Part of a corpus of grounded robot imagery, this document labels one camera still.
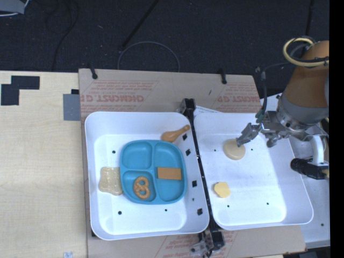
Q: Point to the brown pretzel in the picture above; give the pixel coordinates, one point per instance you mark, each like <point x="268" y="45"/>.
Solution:
<point x="141" y="187"/>

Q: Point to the orange rectangular cracker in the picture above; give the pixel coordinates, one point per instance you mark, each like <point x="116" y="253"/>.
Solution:
<point x="169" y="173"/>

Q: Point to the thin black rod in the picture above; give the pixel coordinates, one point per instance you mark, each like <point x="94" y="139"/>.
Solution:
<point x="200" y="165"/>

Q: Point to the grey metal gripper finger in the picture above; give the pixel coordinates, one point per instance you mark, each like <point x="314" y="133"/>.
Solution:
<point x="272" y="142"/>
<point x="246" y="136"/>

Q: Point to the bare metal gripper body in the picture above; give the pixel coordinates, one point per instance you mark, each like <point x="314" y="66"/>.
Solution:
<point x="279" y="125"/>

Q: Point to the round beige biscuit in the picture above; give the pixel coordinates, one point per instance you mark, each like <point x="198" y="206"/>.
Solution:
<point x="234" y="150"/>

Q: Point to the black cylinder on white bracket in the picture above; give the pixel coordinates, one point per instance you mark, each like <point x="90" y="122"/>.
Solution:
<point x="311" y="163"/>

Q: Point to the white plastic tray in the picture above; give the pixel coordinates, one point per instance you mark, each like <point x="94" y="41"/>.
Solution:
<point x="255" y="181"/>
<point x="146" y="171"/>

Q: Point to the brown cardboard board red print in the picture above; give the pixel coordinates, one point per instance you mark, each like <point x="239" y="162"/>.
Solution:
<point x="172" y="90"/>

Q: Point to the beige bread slice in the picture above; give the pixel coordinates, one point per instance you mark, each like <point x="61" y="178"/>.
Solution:
<point x="110" y="180"/>

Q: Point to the blue divided plate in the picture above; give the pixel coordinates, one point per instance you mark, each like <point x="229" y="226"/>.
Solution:
<point x="153" y="171"/>

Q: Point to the tan chicken drumstick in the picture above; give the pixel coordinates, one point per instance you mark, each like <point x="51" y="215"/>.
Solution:
<point x="173" y="133"/>

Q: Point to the yellow bitten cookie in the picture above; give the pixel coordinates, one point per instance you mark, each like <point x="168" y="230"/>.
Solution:
<point x="222" y="189"/>

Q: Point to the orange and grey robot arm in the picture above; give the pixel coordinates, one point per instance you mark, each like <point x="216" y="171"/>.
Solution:
<point x="306" y="87"/>

